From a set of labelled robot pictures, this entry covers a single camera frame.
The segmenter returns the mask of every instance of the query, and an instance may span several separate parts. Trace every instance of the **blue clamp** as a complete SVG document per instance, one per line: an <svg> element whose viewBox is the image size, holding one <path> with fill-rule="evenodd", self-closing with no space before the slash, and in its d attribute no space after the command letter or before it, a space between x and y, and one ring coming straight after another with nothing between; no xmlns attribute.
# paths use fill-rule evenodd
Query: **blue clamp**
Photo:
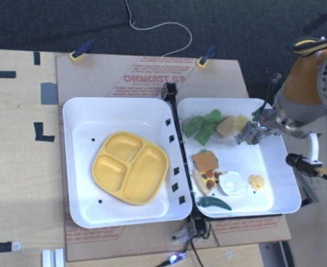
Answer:
<svg viewBox="0 0 327 267"><path fill-rule="evenodd" d="M207 64L208 58L213 58L215 56L215 54L216 54L215 48L214 48L214 46L211 46L207 50L206 54L204 56L202 56L200 59L198 59L197 66L199 68L203 68Z"/></svg>
<svg viewBox="0 0 327 267"><path fill-rule="evenodd" d="M82 57L83 53L90 52L90 50L94 47L94 45L95 45L94 41L89 41L85 43L76 51L73 51L71 54L69 54L70 59L73 61L77 61L80 57Z"/></svg>

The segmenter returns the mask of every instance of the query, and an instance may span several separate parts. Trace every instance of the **toy food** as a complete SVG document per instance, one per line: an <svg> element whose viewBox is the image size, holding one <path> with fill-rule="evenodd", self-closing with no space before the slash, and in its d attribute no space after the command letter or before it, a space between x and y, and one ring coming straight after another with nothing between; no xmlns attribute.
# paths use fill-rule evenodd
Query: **toy food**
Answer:
<svg viewBox="0 0 327 267"><path fill-rule="evenodd" d="M208 170L200 172L198 169L193 170L193 178L200 192L204 196L208 195L215 187L218 186L219 176L224 172L215 172Z"/></svg>
<svg viewBox="0 0 327 267"><path fill-rule="evenodd" d="M199 131L204 125L204 118L197 116L192 118L188 123L182 126L182 131L186 137L191 137L195 132Z"/></svg>
<svg viewBox="0 0 327 267"><path fill-rule="evenodd" d="M197 205L201 207L209 207L209 206L221 207L223 209L231 211L231 207L227 203L215 197L209 197L209 196L202 197L197 202Z"/></svg>
<svg viewBox="0 0 327 267"><path fill-rule="evenodd" d="M223 119L220 111L215 109L207 115L192 118L182 126L182 131L186 137L191 137L198 132L194 139L205 145Z"/></svg>
<svg viewBox="0 0 327 267"><path fill-rule="evenodd" d="M245 127L247 122L248 122L248 118L243 115L239 115L235 117L234 128L238 134L241 133L242 129Z"/></svg>
<svg viewBox="0 0 327 267"><path fill-rule="evenodd" d="M238 172L229 171L219 176L219 185L228 196L240 195L246 192L247 184Z"/></svg>
<svg viewBox="0 0 327 267"><path fill-rule="evenodd" d="M256 191L260 191L264 185L265 181L260 175L251 175L248 178L248 183L253 187Z"/></svg>
<svg viewBox="0 0 327 267"><path fill-rule="evenodd" d="M193 155L193 161L199 171L218 168L218 161L212 151L203 151Z"/></svg>
<svg viewBox="0 0 327 267"><path fill-rule="evenodd" d="M235 132L234 120L235 120L235 118L232 116L226 117L216 127L216 131L221 135L221 137L226 138Z"/></svg>
<svg viewBox="0 0 327 267"><path fill-rule="evenodd" d="M110 135L92 164L96 184L132 205L153 200L166 177L169 160L156 144L130 132Z"/></svg>

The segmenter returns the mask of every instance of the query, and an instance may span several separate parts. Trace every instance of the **black cable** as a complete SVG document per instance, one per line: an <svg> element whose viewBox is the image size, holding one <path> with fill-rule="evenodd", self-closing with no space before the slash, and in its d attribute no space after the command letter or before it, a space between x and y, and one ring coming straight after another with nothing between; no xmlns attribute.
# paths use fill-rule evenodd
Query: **black cable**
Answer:
<svg viewBox="0 0 327 267"><path fill-rule="evenodd" d="M131 21L131 13L130 13L130 10L129 10L129 7L128 7L128 4L126 3L126 11L128 13L128 17L129 17L129 21Z"/></svg>
<svg viewBox="0 0 327 267"><path fill-rule="evenodd" d="M188 248L189 248L189 243L190 243L189 240L187 240L186 245L184 246L184 249L182 250L181 253L185 253L185 252L187 252L187 250L188 250ZM167 261L161 263L161 264L158 265L157 267L164 267L164 266L168 266L168 265L170 265L170 261L169 261L169 260L167 260Z"/></svg>
<svg viewBox="0 0 327 267"><path fill-rule="evenodd" d="M270 98L276 93L277 84L282 84L283 81L281 81L282 75L279 73L274 73L271 75L269 80L269 86L267 88L266 97L262 104L262 106L258 109L259 114L262 114L263 110L265 109L265 106L268 102L270 102Z"/></svg>
<svg viewBox="0 0 327 267"><path fill-rule="evenodd" d="M212 229L213 229L212 224L209 222L208 234L206 236L205 235L202 235L202 238L208 239L209 236L210 236L210 233L212 232Z"/></svg>
<svg viewBox="0 0 327 267"><path fill-rule="evenodd" d="M197 257L197 259L198 259L198 261L199 261L201 267L204 267L204 266L203 266L203 263L201 262L201 260L200 260L200 258L199 258L199 256L198 256L198 253L197 253L197 251L196 251L196 249L195 249L195 247L194 247L193 239L192 239L192 238L191 238L191 246L192 246L192 248L193 248L194 253L196 254L196 257Z"/></svg>

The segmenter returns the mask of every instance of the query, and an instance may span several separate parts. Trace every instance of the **yellow plate compartment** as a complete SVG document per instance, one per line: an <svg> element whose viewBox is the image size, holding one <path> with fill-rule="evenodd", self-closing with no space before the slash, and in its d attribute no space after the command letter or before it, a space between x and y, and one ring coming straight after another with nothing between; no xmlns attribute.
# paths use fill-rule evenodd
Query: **yellow plate compartment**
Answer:
<svg viewBox="0 0 327 267"><path fill-rule="evenodd" d="M112 196L132 205L149 203L169 167L166 153L152 142L129 132L110 135L97 153L92 176Z"/></svg>

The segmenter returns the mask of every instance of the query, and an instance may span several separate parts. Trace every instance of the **gray floor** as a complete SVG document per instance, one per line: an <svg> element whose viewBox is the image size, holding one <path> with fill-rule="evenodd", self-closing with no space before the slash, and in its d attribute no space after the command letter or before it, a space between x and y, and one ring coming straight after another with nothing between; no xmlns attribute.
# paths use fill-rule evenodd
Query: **gray floor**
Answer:
<svg viewBox="0 0 327 267"><path fill-rule="evenodd" d="M327 168L327 117L307 125L304 130L322 133L319 137L319 160ZM288 152L306 155L309 147L305 140L284 135L284 141ZM303 200L310 199L311 203L286 215L292 237L287 242L292 263L288 250L283 250L281 243L260 244L265 267L327 266L327 180L296 173L301 197Z"/></svg>

